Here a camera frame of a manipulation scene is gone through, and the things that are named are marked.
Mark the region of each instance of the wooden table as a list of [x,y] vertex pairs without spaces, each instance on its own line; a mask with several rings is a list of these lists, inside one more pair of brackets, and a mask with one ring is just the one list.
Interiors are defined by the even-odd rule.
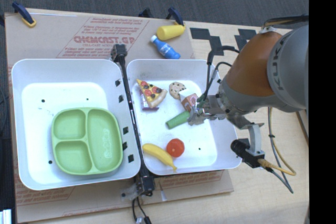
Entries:
[[[190,28],[208,29],[211,36],[219,37],[222,45],[235,46],[239,29],[259,31],[259,27],[221,25],[200,22],[185,22],[192,43],[195,59],[206,59],[211,47],[209,40],[194,39]],[[278,30],[281,34],[288,32]],[[219,61],[233,63],[236,53],[225,51],[224,56],[215,56]],[[220,77],[228,67],[222,65]],[[286,162],[296,171],[296,176],[287,175],[293,194],[273,174],[264,169],[252,169],[242,163],[229,170],[234,191],[231,193],[161,202],[143,205],[143,210],[154,223],[304,223],[309,206],[309,147],[305,132],[306,119],[298,113],[285,113],[274,109],[271,126],[275,142]],[[267,108],[246,116],[252,122],[265,123],[261,127],[262,150],[265,159],[276,164],[268,137]],[[238,138],[249,138],[248,131],[238,130]],[[138,216],[142,216],[135,207]],[[79,216],[34,221],[35,224],[61,223],[135,223],[132,208],[121,208]]]

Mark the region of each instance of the green cylinder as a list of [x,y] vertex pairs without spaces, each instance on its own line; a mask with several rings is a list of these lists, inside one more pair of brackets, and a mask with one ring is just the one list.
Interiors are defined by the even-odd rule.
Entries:
[[175,116],[171,120],[168,120],[166,122],[166,124],[167,124],[167,126],[170,130],[170,129],[178,126],[178,125],[181,125],[182,123],[187,122],[189,117],[190,117],[190,112],[186,110],[186,111],[182,112],[181,114]]

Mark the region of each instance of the cardboard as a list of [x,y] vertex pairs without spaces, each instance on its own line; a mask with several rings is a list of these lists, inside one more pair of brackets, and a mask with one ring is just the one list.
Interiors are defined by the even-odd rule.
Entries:
[[[173,24],[173,21],[27,10],[37,22],[33,28],[22,22],[20,14],[5,14],[17,222],[130,207],[131,201],[124,199],[122,193],[132,187],[133,179],[42,191],[31,190],[22,184],[17,166],[11,69],[17,61],[27,58],[109,59],[114,44],[126,45],[126,64],[133,59],[162,59],[163,56],[150,42],[150,38],[158,27]],[[195,58],[187,31],[167,42],[181,54],[181,59]],[[144,204],[164,201],[161,188],[167,200],[233,191],[227,170],[158,177],[155,184],[153,196],[142,197]]]

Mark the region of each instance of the blue bottle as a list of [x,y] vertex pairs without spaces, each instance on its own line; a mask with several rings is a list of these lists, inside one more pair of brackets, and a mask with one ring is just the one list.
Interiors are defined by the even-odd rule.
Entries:
[[166,59],[179,59],[181,55],[176,52],[168,43],[158,39],[156,35],[152,36],[151,42],[156,45],[159,53],[161,53]]

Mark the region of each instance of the white bottle cap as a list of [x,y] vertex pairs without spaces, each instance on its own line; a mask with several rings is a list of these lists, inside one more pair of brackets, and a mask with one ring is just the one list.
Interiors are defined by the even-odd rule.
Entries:
[[156,35],[151,37],[151,41],[154,42],[154,40],[156,40],[158,37]]

